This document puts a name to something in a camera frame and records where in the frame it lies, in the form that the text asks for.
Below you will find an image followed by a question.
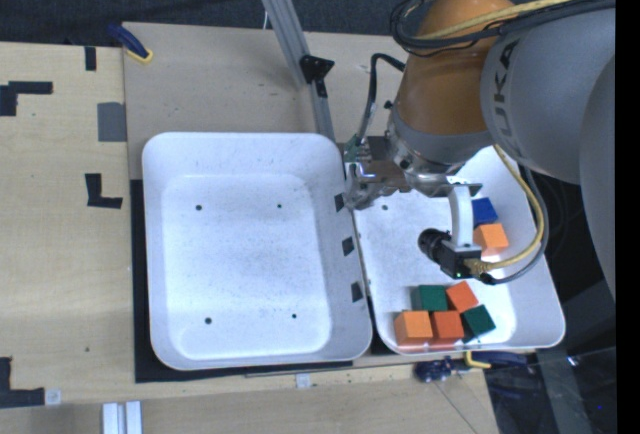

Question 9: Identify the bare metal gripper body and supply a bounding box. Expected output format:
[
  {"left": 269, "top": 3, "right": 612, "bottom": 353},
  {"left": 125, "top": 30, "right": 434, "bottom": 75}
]
[{"left": 359, "top": 135, "right": 467, "bottom": 198}]

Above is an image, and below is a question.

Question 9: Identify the white plastic tray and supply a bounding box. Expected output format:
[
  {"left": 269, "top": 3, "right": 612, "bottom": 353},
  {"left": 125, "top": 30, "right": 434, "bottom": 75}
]
[
  {"left": 141, "top": 131, "right": 374, "bottom": 372},
  {"left": 343, "top": 141, "right": 567, "bottom": 357}
]

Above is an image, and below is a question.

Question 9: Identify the blue cube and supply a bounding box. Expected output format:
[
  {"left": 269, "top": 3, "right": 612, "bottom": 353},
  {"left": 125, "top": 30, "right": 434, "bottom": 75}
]
[{"left": 470, "top": 196, "right": 500, "bottom": 227}]

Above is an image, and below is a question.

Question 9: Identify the green cube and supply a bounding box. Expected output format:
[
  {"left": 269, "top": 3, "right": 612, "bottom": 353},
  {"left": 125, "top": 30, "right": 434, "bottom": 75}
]
[
  {"left": 460, "top": 304, "right": 498, "bottom": 342},
  {"left": 410, "top": 284, "right": 449, "bottom": 314}
]

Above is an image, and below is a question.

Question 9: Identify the orange cube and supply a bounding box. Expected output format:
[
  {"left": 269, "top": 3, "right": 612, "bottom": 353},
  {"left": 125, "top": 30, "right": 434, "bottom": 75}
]
[
  {"left": 444, "top": 280, "right": 480, "bottom": 314},
  {"left": 393, "top": 309, "right": 435, "bottom": 349},
  {"left": 430, "top": 310, "right": 466, "bottom": 349},
  {"left": 471, "top": 222, "right": 510, "bottom": 257}
]

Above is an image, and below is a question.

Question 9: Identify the pale wood board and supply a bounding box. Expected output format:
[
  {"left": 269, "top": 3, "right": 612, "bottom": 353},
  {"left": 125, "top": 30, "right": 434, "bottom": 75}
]
[{"left": 121, "top": 21, "right": 536, "bottom": 404}]

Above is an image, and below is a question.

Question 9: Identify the black cylinder on white bracket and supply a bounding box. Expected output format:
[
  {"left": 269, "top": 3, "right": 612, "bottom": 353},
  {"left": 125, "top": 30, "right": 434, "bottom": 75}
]
[{"left": 417, "top": 181, "right": 484, "bottom": 281}]

